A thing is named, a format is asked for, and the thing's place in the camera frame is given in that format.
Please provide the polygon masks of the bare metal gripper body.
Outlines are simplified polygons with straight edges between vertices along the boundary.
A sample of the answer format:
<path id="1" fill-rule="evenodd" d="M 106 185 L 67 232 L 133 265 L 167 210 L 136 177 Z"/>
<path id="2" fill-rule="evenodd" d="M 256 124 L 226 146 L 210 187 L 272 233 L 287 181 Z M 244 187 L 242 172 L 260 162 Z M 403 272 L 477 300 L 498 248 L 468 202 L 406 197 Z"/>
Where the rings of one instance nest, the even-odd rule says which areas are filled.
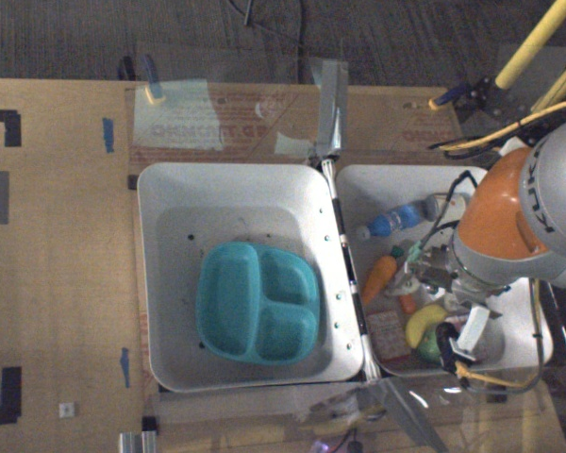
<path id="1" fill-rule="evenodd" d="M 452 292 L 457 273 L 449 270 L 449 257 L 449 247 L 441 245 L 428 248 L 417 260 L 415 275 L 428 294 Z"/>

